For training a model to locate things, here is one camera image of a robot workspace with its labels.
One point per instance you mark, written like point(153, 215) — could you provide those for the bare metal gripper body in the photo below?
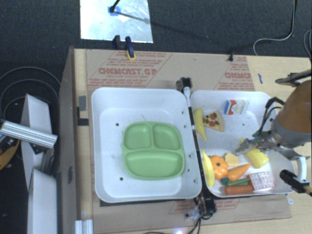
point(275, 145)

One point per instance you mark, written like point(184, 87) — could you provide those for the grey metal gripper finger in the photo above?
point(242, 148)
point(251, 141)

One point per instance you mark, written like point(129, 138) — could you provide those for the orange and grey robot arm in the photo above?
point(297, 106)

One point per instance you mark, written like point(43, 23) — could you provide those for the white plastic tray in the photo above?
point(234, 135)
point(109, 155)

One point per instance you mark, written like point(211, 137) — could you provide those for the pale yellow biscuit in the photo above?
point(231, 159)

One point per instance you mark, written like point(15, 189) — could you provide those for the yellow bottle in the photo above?
point(258, 158)

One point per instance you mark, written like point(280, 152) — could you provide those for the orange carrot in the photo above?
point(237, 172)

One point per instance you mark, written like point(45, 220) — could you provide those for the orange pumpkin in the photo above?
point(219, 167)

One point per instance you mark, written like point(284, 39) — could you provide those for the green bean pod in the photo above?
point(237, 181)

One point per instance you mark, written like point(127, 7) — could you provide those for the red and white carton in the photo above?
point(262, 180)

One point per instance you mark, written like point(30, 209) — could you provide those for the blue and white carton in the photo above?
point(236, 107)

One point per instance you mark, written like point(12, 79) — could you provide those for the pizza slice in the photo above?
point(214, 122)

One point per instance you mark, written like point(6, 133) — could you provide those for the yellow banana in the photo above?
point(209, 169)
point(199, 123)

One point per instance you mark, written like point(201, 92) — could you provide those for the orange sausage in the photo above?
point(237, 189)

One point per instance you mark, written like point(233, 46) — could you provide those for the thin black and white rod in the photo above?
point(195, 135)

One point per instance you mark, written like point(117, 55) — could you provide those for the green divided plate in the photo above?
point(153, 152)

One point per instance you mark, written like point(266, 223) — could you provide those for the brown cardboard board red print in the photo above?
point(156, 67)

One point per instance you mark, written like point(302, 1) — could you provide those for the black cylinder on white bracket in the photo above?
point(292, 179)

